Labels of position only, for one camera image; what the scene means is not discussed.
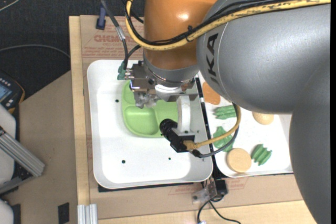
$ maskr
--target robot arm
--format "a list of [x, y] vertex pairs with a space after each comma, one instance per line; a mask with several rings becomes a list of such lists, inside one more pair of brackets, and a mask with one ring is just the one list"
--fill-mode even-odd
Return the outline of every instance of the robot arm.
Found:
[[294, 175], [316, 221], [329, 223], [330, 10], [330, 0], [146, 0], [145, 39], [133, 37], [144, 62], [129, 72], [136, 102], [168, 101], [200, 70], [232, 103], [292, 113]]

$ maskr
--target yellow cable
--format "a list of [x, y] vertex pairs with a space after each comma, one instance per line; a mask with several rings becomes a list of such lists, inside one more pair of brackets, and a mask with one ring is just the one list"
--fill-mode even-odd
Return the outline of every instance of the yellow cable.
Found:
[[[130, 10], [132, 6], [132, 1], [129, 0], [126, 4], [126, 11], [127, 14], [130, 16]], [[228, 14], [226, 16], [223, 16], [222, 18], [219, 18], [218, 20], [202, 27], [198, 31], [190, 34], [187, 36], [187, 38], [184, 38], [178, 42], [169, 44], [169, 45], [150, 45], [143, 41], [141, 41], [133, 32], [129, 22], [126, 19], [126, 27], [127, 30], [131, 36], [131, 38], [138, 43], [140, 46], [148, 49], [148, 50], [170, 50], [177, 47], [181, 47], [186, 45], [188, 42], [200, 37], [201, 35], [205, 34], [206, 32], [223, 25], [231, 20], [246, 17], [249, 15], [256, 15], [266, 12], [273, 12], [275, 10], [282, 10], [282, 9], [293, 9], [293, 8], [299, 8], [299, 7], [308, 7], [308, 6], [315, 6], [315, 5], [322, 5], [322, 4], [329, 4], [331, 3], [331, 0], [292, 0], [292, 1], [280, 1], [279, 3], [275, 4], [267, 4], [267, 5], [260, 5], [256, 7], [247, 8], [244, 10], [240, 10], [238, 12], [234, 12], [231, 14]]]
[[237, 106], [237, 105], [236, 105], [236, 107], [237, 107], [237, 121], [236, 121], [236, 124], [229, 131], [227, 131], [225, 134], [222, 134], [218, 137], [214, 137], [212, 139], [205, 140], [205, 141], [199, 142], [199, 143], [194, 143], [191, 140], [186, 140], [186, 141], [183, 142], [183, 144], [187, 147], [187, 150], [188, 151], [195, 150], [197, 148], [200, 148], [201, 146], [209, 145], [211, 143], [222, 140], [223, 138], [226, 138], [227, 136], [233, 134], [237, 130], [237, 128], [239, 127], [240, 121], [242, 119], [240, 107]]

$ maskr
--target green plate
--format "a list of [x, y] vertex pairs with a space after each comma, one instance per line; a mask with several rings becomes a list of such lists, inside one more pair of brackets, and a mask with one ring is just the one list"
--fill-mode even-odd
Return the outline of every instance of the green plate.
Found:
[[159, 126], [164, 119], [177, 122], [176, 102], [158, 100], [151, 108], [138, 108], [135, 105], [134, 94], [130, 90], [130, 81], [122, 89], [121, 107], [124, 123], [133, 133], [145, 137], [162, 137]]

